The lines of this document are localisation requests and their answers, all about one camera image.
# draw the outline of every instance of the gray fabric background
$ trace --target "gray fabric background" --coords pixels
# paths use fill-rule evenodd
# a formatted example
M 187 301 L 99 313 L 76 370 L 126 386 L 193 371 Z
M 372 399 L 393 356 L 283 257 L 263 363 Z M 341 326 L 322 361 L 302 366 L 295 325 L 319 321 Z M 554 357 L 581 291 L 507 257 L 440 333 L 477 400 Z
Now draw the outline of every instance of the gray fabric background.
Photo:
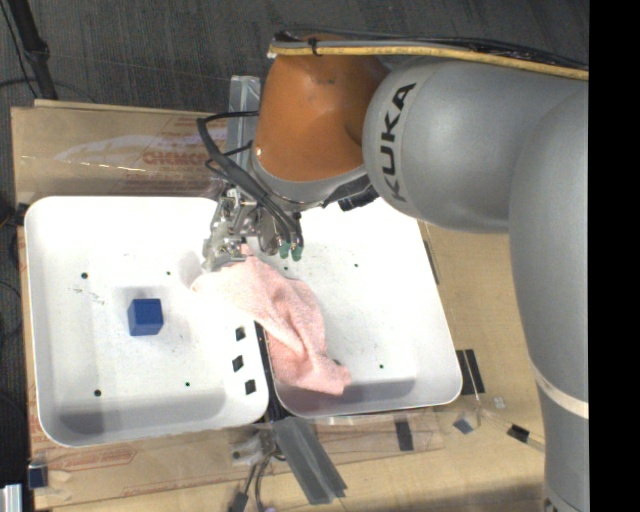
M 225 110 L 230 77 L 264 77 L 273 32 L 293 23 L 490 38 L 589 60 L 586 0 L 32 0 L 31 7 L 54 79 L 119 105 Z M 0 20 L 0 82 L 20 76 Z M 58 93 L 81 98 L 62 87 Z M 0 197 L 10 203 L 9 108 L 32 100 L 25 85 L 0 88 Z M 12 226 L 0 229 L 0 280 L 18 288 L 9 254 L 14 233 Z M 24 476 L 19 447 L 26 431 L 15 407 L 24 414 L 22 339 L 2 335 L 19 321 L 17 297 L 0 286 L 0 486 Z

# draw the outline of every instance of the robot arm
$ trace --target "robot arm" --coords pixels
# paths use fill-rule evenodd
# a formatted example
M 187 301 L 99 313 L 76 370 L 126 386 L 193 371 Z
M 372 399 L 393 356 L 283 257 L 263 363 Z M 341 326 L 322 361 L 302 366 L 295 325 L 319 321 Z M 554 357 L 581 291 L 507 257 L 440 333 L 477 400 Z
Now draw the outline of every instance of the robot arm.
M 233 261 L 245 235 L 300 257 L 292 222 L 334 200 L 379 195 L 442 227 L 508 232 L 546 493 L 555 510 L 587 512 L 587 102 L 588 82 L 481 63 L 423 57 L 388 73 L 373 57 L 279 57 L 247 172 L 280 213 L 231 187 L 207 268 Z

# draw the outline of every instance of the pink towel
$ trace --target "pink towel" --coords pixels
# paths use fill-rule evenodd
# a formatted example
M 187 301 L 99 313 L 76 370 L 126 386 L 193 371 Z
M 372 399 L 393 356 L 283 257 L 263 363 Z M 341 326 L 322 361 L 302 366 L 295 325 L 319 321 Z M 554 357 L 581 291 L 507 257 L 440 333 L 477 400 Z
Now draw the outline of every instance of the pink towel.
M 324 320 L 311 289 L 257 257 L 198 277 L 195 292 L 216 293 L 251 314 L 267 332 L 275 377 L 299 388 L 341 395 L 349 370 L 326 354 Z

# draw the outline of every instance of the hole in tray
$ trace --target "hole in tray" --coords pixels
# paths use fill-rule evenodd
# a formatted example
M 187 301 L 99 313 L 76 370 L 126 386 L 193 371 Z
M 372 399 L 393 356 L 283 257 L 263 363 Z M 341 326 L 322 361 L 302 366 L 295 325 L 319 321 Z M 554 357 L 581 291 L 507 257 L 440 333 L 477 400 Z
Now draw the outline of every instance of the hole in tray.
M 233 364 L 234 372 L 237 372 L 240 368 L 244 366 L 244 361 L 242 360 L 242 356 L 236 357 L 233 361 L 231 361 L 231 363 Z
M 256 390 L 256 381 L 251 379 L 244 383 L 244 391 L 247 395 L 250 395 Z

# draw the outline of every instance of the gray duct tape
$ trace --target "gray duct tape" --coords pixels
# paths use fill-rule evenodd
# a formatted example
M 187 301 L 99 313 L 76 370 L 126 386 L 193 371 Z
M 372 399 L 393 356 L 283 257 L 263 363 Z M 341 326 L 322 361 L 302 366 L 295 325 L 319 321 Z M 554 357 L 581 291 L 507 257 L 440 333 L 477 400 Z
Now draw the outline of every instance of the gray duct tape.
M 558 404 L 563 409 L 575 414 L 576 416 L 580 416 L 586 420 L 589 419 L 589 402 L 585 402 L 578 398 L 575 398 L 571 395 L 568 395 L 564 391 L 561 391 L 557 387 L 555 387 L 551 382 L 549 382 L 544 375 L 536 368 L 536 366 L 531 363 L 531 369 L 533 370 L 533 376 L 540 386 L 540 389 L 547 395 L 551 400 L 553 400 L 556 404 Z

